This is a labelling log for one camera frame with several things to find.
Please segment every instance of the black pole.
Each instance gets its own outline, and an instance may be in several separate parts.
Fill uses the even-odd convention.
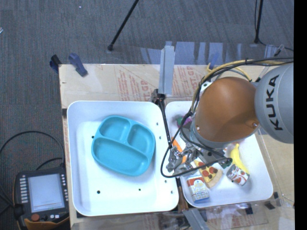
[[[115,35],[113,41],[112,41],[111,44],[107,47],[108,50],[110,50],[110,51],[113,50],[113,45],[114,45],[115,41],[117,40],[117,38],[118,38],[118,36],[119,36],[121,30],[124,28],[124,26],[125,26],[127,20],[129,19],[130,15],[132,14],[132,12],[133,12],[135,6],[138,4],[138,2],[139,2],[139,0],[135,0],[135,1],[134,1],[134,3],[133,3],[133,5],[132,5],[131,9],[129,10],[129,12],[128,12],[127,16],[126,16],[126,18],[124,19],[124,21],[123,21],[123,23],[121,24],[119,30],[117,31],[117,33],[116,33],[116,35]]]
[[[263,6],[263,0],[260,0],[260,7],[259,7],[259,13],[258,13],[258,22],[257,22],[257,28],[256,28],[256,37],[255,37],[255,40],[254,40],[255,44],[257,44],[259,42],[259,29],[260,29],[260,20],[261,20],[262,6]]]

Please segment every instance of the pizza slice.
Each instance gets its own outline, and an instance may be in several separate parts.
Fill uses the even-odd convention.
[[[194,160],[194,163],[197,167],[205,165],[203,162],[198,160]],[[204,178],[208,188],[212,188],[213,186],[215,186],[223,175],[222,170],[216,169],[212,166],[206,166],[198,170],[201,173],[202,177]]]

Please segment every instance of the gray carpet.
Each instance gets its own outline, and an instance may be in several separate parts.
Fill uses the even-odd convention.
[[[65,64],[71,52],[83,63],[159,64],[161,49],[173,45],[175,64],[207,64],[214,52],[224,63],[269,57],[284,45],[279,56],[293,56],[294,0],[263,1],[256,45],[260,0],[140,0],[108,51],[134,1],[0,0],[0,144],[25,130],[63,143],[59,78],[49,66],[54,54]],[[204,44],[210,52],[200,50]],[[12,197],[19,171],[58,156],[60,147],[48,136],[16,137],[0,153],[3,189]],[[0,212],[6,206],[0,198]],[[0,230],[16,229],[9,207],[0,215]]]

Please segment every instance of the blue plate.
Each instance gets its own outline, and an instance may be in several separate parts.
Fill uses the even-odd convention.
[[[150,129],[118,115],[103,120],[92,142],[92,155],[100,165],[129,176],[148,169],[154,149],[155,137]]]

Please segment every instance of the screen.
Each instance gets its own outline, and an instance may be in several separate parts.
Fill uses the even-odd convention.
[[[29,177],[28,181],[32,213],[65,207],[59,174]]]

